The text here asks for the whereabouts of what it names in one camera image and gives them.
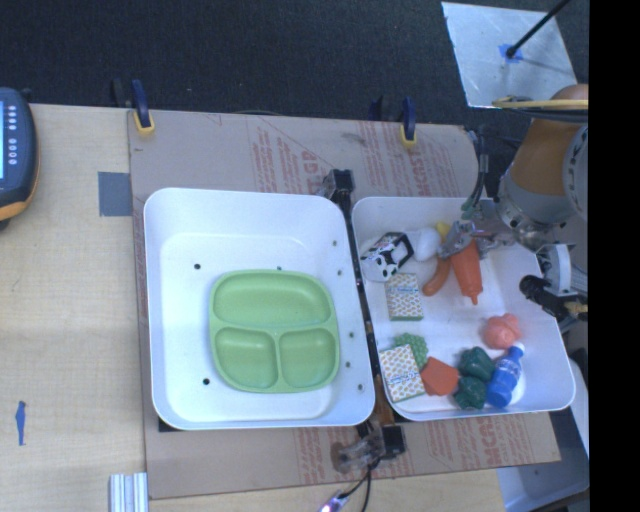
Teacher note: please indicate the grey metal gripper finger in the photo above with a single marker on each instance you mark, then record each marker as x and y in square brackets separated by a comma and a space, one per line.
[492, 244]
[454, 239]

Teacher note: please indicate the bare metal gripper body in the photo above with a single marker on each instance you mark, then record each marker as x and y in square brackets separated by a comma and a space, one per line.
[502, 225]

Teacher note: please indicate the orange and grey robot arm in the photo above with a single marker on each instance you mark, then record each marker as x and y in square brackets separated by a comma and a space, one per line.
[542, 160]

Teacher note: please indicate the yellow toy piece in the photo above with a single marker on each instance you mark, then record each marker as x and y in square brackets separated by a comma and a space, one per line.
[442, 230]

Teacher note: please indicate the white rounded toy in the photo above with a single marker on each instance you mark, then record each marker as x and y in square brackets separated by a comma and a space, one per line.
[426, 244]

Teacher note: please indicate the orange squeeze bottle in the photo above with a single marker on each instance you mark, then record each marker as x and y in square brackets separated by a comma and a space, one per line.
[468, 275]

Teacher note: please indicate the orange sausage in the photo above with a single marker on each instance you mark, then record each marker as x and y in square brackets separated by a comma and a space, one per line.
[436, 280]

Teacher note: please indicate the black and white cow carton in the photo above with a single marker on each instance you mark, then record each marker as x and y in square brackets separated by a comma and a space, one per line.
[387, 255]

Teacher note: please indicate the pink rounded toy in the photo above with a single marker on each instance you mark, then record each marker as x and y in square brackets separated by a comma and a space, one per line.
[500, 330]

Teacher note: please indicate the white plastic tray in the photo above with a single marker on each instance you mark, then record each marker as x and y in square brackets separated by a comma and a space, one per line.
[185, 300]
[450, 325]

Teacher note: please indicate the green grapes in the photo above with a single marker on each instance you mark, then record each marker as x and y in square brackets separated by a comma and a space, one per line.
[416, 346]

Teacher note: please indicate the dark green pepper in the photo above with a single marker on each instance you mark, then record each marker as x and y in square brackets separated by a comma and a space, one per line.
[476, 362]
[471, 393]

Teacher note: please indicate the blue bottle white cap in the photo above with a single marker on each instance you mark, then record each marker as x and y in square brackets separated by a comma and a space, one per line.
[504, 377]

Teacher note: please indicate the orange wedge block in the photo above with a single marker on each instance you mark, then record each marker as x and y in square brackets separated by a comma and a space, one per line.
[439, 377]

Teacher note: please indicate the green divided plate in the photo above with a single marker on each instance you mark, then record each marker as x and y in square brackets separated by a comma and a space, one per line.
[272, 325]

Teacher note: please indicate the brown cardboard board red print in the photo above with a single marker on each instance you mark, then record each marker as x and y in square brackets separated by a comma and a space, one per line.
[210, 150]

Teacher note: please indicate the black cylinder on white bracket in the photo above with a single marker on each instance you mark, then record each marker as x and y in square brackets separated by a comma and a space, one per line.
[556, 280]

